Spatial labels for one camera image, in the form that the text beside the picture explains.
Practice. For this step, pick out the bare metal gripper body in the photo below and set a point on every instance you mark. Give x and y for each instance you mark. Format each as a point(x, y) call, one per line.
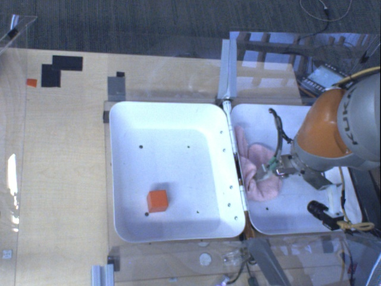
point(287, 165)

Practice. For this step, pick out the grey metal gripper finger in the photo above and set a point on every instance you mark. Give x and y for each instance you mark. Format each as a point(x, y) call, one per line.
point(264, 173)

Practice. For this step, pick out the pink cloth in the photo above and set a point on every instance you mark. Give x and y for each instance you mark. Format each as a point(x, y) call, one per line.
point(248, 165)

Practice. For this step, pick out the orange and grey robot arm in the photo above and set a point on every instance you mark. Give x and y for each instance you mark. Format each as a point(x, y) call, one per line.
point(327, 130)

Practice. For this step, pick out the white plastic tray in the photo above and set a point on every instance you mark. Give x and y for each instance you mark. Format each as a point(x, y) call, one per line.
point(178, 165)
point(285, 213)

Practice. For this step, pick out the orange cube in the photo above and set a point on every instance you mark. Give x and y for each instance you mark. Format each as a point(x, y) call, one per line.
point(157, 201)

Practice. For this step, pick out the black cylinder on white bracket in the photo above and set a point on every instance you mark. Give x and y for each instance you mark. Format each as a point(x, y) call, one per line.
point(320, 210)

